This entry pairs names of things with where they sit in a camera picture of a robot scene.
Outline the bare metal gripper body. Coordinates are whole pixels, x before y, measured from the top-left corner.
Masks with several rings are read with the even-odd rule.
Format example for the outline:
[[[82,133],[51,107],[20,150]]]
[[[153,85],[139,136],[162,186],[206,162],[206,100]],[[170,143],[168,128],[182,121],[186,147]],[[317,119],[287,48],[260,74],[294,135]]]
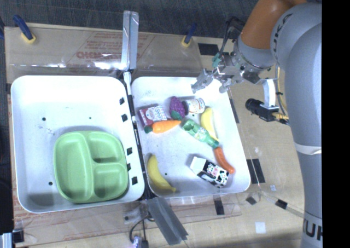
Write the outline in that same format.
[[[260,80],[259,74],[263,71],[263,65],[249,60],[240,51],[216,53],[212,59],[212,67],[214,78],[223,84],[236,84],[244,80],[255,84]]]

